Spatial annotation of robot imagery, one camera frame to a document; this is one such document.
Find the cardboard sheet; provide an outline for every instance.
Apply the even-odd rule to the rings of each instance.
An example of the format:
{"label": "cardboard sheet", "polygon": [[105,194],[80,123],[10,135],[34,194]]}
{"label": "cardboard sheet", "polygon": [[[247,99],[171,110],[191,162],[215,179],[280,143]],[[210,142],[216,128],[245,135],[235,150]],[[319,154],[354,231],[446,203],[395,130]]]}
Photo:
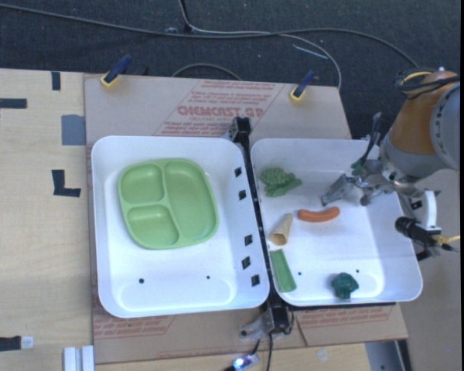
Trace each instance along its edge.
{"label": "cardboard sheet", "polygon": [[[97,296],[90,150],[113,134],[154,136],[224,136],[234,116],[249,117],[251,144],[261,138],[350,138],[338,90],[307,87],[292,102],[294,84],[244,81],[122,77],[107,90],[100,76],[84,81],[90,258],[94,349],[97,364],[135,360],[249,352],[255,342],[241,341],[240,327],[259,309],[194,315],[121,319],[109,315]],[[407,331],[399,305],[321,308],[295,312],[290,335],[275,348],[335,345],[404,339]],[[262,342],[260,349],[267,348]]]}

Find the toy sausage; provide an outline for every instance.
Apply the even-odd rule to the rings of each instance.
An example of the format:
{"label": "toy sausage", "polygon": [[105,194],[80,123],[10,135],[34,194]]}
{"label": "toy sausage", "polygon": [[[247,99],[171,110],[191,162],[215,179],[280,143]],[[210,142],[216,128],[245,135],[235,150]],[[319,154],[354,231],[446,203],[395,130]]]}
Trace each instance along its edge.
{"label": "toy sausage", "polygon": [[322,221],[329,221],[331,219],[335,219],[339,214],[340,209],[337,206],[332,206],[320,212],[314,212],[312,210],[307,209],[300,209],[297,212],[297,217],[303,221],[320,223]]}

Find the toy broccoli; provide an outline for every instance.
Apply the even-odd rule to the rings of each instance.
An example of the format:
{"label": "toy broccoli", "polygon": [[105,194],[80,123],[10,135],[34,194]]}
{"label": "toy broccoli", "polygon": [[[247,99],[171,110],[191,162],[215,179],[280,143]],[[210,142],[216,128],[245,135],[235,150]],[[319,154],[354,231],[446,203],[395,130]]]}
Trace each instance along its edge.
{"label": "toy broccoli", "polygon": [[302,184],[300,179],[297,179],[294,173],[286,173],[282,168],[265,169],[260,180],[266,184],[264,189],[266,196],[282,196],[288,190],[294,189]]}
{"label": "toy broccoli", "polygon": [[346,300],[350,298],[350,293],[359,288],[359,285],[351,275],[342,272],[332,280],[332,287],[335,288],[335,295],[338,298]]}

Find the dark carpet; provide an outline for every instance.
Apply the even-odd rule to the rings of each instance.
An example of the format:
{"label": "dark carpet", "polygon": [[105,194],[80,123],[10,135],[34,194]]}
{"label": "dark carpet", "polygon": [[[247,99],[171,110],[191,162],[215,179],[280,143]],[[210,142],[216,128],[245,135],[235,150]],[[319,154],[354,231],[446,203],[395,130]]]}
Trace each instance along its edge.
{"label": "dark carpet", "polygon": [[[151,76],[207,63],[242,80],[297,83],[313,70],[313,85],[341,84],[354,138],[369,132],[377,111],[382,130],[390,127],[404,101],[393,85],[397,73],[413,66],[460,72],[461,0],[183,0],[187,21],[179,0],[0,3],[150,31],[0,7],[0,67],[104,73],[128,53],[134,58],[128,73]],[[309,30],[291,32],[300,29]],[[219,33],[232,31],[271,34]],[[231,78],[209,66],[179,75]]]}

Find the white tray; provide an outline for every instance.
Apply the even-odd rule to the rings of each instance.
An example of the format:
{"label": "white tray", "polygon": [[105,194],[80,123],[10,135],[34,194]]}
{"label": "white tray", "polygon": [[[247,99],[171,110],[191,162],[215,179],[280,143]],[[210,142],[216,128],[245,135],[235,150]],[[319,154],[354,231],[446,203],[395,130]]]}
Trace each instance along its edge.
{"label": "white tray", "polygon": [[[258,225],[244,158],[234,143],[109,136],[96,142],[91,158],[98,291],[107,311],[132,318],[254,308],[266,300],[270,285]],[[158,158],[188,158],[204,170],[220,221],[207,241],[148,250],[129,236],[118,176],[129,165]]]}
{"label": "white tray", "polygon": [[[421,272],[412,242],[394,228],[395,220],[403,215],[395,193],[377,196],[369,206],[361,206],[363,194],[355,188],[345,199],[327,206],[340,208],[334,220],[308,223],[296,216],[298,209],[324,209],[321,196],[343,172],[350,174],[350,164],[366,147],[367,141],[262,139],[251,149],[265,236],[285,213],[294,213],[287,244],[278,247],[268,241],[270,250],[283,248],[295,279],[294,291],[279,293],[291,305],[410,301],[421,293]],[[259,175],[273,167],[293,172],[302,185],[284,196],[267,197]],[[341,272],[351,274],[360,286],[350,300],[339,299],[331,287]]]}

